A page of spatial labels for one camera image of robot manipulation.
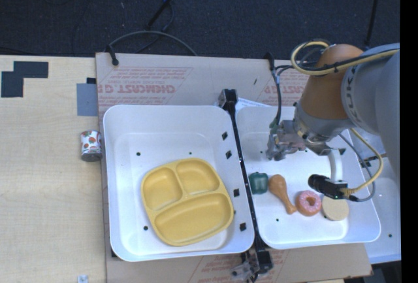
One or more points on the black cylinder on white bracket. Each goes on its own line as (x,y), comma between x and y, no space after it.
(330,186)

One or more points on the white plastic tray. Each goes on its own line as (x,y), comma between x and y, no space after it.
(307,232)
(170,131)

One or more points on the small white can, orange print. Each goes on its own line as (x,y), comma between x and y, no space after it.
(90,144)

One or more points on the yellow divided plate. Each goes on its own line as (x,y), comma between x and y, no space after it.
(189,213)

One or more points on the brown toy chicken drumstick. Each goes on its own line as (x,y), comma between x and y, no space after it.
(279,187)

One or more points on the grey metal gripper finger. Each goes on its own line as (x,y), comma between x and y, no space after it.
(271,149)
(284,151)

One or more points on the brown cardboard board, red print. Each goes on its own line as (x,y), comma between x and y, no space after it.
(156,79)

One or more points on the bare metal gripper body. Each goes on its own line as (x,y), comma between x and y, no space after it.
(292,136)

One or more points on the green toy pepper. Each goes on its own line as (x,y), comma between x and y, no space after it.
(258,183)

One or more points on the pink toy doughnut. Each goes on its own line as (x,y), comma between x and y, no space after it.
(302,205)

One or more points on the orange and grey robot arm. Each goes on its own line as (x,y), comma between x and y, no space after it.
(369,92)

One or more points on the beige round biscuit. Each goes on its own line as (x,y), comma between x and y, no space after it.
(335,209)

